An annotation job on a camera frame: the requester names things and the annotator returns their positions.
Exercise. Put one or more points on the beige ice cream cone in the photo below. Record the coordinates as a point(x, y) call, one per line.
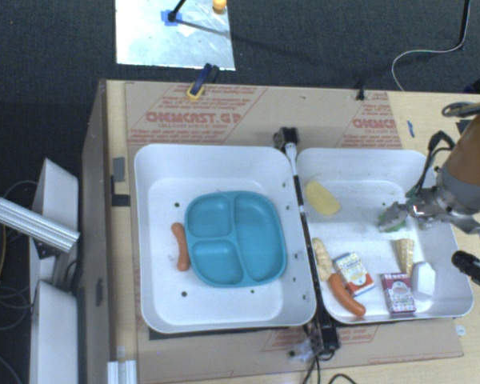
point(404, 252)

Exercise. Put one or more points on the blue divided plate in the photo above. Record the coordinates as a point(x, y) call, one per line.
point(234, 240)

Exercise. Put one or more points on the orange sausage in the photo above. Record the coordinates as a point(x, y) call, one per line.
point(181, 246)
point(346, 296)

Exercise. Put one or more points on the black cylinder on white bracket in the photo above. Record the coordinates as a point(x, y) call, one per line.
point(474, 268)

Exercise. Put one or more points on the yellow potato crisp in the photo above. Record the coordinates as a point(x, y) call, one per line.
point(322, 198)

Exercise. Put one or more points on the green broccoli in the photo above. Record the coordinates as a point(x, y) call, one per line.
point(396, 227)

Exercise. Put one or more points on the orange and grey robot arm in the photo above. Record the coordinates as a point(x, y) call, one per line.
point(473, 154)

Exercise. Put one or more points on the red carton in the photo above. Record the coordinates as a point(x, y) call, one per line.
point(398, 293)

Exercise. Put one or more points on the white plastic tray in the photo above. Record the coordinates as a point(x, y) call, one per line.
point(164, 286)
point(364, 222)

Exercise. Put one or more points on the thin black and white rod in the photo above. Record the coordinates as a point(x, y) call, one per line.
point(304, 218)

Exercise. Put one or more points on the brown cardboard board red print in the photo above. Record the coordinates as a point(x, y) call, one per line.
point(232, 114)

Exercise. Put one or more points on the orange and white carton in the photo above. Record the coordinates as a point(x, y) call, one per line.
point(354, 273)

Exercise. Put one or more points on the cream corn cob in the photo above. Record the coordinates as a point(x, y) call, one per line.
point(322, 258)

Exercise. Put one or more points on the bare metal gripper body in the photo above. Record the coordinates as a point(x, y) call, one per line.
point(430, 203)

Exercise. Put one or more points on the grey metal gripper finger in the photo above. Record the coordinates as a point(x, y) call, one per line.
point(425, 223)
point(393, 213)

